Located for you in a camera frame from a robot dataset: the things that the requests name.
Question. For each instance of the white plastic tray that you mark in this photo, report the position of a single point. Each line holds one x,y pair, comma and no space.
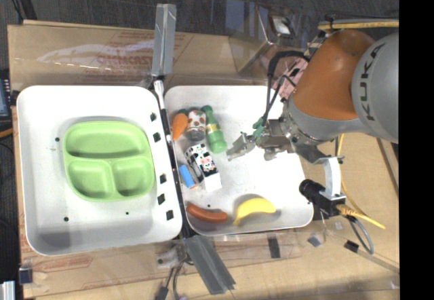
257,183
47,169

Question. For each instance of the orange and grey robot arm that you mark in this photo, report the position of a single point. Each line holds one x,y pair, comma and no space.
342,88

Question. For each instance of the red sausage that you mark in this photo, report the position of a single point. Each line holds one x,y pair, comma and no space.
207,214

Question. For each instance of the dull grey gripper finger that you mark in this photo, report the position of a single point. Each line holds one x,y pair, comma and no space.
241,141
236,153

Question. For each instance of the cow print carton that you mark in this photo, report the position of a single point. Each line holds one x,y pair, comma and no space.
205,164

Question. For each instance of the blue can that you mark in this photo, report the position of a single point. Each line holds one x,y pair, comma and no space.
187,176

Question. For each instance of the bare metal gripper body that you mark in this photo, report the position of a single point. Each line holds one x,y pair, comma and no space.
276,137

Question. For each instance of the yellow banana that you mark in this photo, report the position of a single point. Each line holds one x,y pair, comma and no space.
252,207

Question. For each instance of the brown cardboard board red print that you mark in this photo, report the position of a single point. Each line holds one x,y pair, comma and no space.
112,54

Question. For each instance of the small patterned can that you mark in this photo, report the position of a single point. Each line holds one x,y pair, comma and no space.
196,125

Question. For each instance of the black cylinder on white bracket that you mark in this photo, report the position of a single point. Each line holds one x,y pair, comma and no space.
325,190

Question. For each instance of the green bottle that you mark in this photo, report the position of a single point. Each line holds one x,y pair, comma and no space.
214,134

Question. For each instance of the green divided plate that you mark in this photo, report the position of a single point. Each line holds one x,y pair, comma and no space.
108,160

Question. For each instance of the orange carrot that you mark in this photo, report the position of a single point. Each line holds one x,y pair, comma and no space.
179,125

